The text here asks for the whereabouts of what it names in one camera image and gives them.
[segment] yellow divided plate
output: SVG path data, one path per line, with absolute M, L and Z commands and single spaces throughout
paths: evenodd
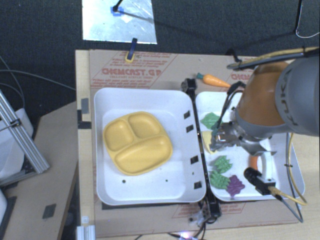
M 130 113 L 111 121 L 103 130 L 103 141 L 116 167 L 131 176 L 159 167 L 173 153 L 165 129 L 147 112 Z

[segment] metal frame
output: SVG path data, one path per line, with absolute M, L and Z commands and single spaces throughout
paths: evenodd
M 26 158 L 32 165 L 35 172 L 21 171 L 6 179 L 0 181 L 0 186 L 6 186 L 11 183 L 23 180 L 35 174 L 41 174 L 47 170 L 50 166 L 46 159 L 41 155 L 35 143 L 26 132 L 24 126 L 21 124 L 20 119 L 16 115 L 14 109 L 6 99 L 3 92 L 0 90 L 0 119 L 3 120 L 5 128 L 8 129 L 15 141 L 19 144 L 23 150 Z

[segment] black hole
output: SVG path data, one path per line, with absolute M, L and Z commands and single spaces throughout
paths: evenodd
M 187 128 L 186 128 L 186 132 L 190 132 L 194 129 L 194 126 L 193 125 L 189 125 Z
M 190 111 L 188 111 L 187 113 L 183 114 L 184 119 L 187 119 L 188 117 L 190 117 Z
M 191 164 L 194 164 L 196 162 L 199 162 L 199 157 L 197 155 L 190 158 L 190 163 Z
M 201 181 L 195 182 L 195 183 L 194 183 L 194 189 L 196 190 L 196 189 L 200 189 L 200 188 L 202 188 Z

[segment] orange carrot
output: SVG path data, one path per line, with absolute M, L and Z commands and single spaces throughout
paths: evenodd
M 217 87 L 230 87 L 230 84 L 228 84 L 227 82 L 213 76 L 212 74 L 200 74 L 198 73 L 196 75 L 197 79 L 202 79 L 203 82 L 207 85 L 211 85 L 211 86 L 217 86 Z
M 253 156 L 253 155 L 250 155 L 250 158 L 249 158 L 249 165 L 251 168 L 255 169 L 256 171 L 258 171 L 258 156 Z

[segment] green leafy vegetable toy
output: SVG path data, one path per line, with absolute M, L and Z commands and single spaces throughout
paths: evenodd
M 229 182 L 230 179 L 228 177 L 221 175 L 216 170 L 212 171 L 212 174 L 210 176 L 210 183 L 215 188 L 226 190 L 228 188 Z
M 212 130 L 212 126 L 218 121 L 220 117 L 217 116 L 215 113 L 208 113 L 205 115 L 205 117 L 200 120 L 200 122 L 205 125 L 209 130 Z
M 227 159 L 226 155 L 222 155 L 214 162 L 219 173 L 223 174 L 232 167 L 232 163 L 229 163 L 229 161 L 230 159 Z

